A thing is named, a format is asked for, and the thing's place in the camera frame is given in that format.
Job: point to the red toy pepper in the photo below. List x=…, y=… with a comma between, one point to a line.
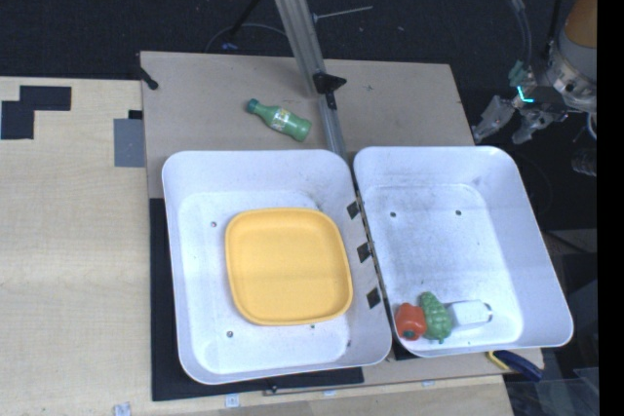
x=409, y=319

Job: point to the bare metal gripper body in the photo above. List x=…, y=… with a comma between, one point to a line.
x=570, y=92

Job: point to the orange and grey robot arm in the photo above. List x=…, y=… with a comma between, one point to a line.
x=585, y=5

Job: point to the green toy grapes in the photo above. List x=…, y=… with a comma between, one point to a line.
x=435, y=319

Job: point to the brown cardboard board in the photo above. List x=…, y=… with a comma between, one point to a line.
x=205, y=112

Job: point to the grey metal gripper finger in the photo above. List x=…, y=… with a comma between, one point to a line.
x=493, y=114
x=532, y=124

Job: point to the green plastic bottle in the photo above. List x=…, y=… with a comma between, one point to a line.
x=283, y=119

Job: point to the white bottle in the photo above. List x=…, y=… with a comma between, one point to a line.
x=470, y=314

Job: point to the white plastic tray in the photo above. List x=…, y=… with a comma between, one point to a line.
x=205, y=346
x=448, y=248

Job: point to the yellow plate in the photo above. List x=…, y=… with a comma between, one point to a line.
x=287, y=265

